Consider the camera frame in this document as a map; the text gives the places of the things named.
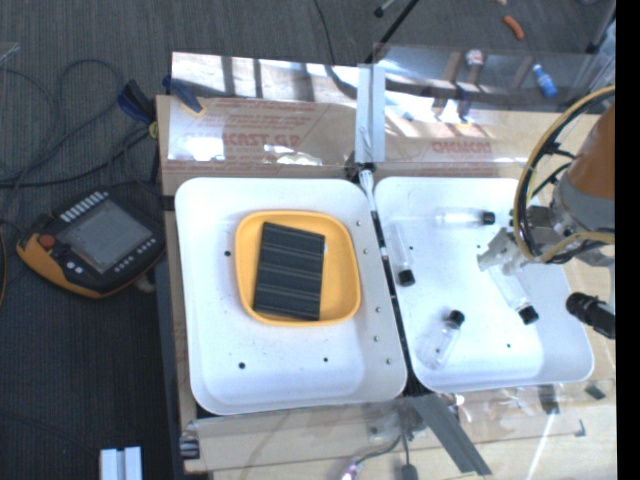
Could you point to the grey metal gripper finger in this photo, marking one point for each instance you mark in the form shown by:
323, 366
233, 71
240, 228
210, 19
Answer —
505, 240
495, 260

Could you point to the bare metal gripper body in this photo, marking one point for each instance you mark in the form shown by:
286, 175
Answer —
545, 230

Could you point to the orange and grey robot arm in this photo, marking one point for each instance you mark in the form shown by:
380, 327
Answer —
595, 168

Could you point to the white plastic tray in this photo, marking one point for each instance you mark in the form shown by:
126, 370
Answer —
470, 278
295, 358

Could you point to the clear bottle with black cap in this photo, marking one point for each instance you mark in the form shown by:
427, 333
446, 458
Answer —
400, 255
462, 217
440, 340
515, 293

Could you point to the thin black and white rod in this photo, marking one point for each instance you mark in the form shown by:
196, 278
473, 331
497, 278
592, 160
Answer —
382, 248

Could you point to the blue bottle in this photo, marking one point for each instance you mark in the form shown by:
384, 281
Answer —
545, 82

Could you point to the yellow plate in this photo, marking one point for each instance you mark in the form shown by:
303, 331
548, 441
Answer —
345, 273

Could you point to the small white and red can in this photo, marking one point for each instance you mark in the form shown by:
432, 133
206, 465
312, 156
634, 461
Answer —
474, 57

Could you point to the orange sausage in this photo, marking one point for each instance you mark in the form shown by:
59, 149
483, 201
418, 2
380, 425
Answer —
514, 27

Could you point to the dark striped rectangular pad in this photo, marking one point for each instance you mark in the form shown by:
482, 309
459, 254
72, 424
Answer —
289, 270

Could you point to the brown cardboard board red print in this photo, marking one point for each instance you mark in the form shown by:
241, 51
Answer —
325, 133

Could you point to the black cylinder on white bracket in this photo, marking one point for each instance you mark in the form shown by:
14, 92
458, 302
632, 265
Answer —
590, 310

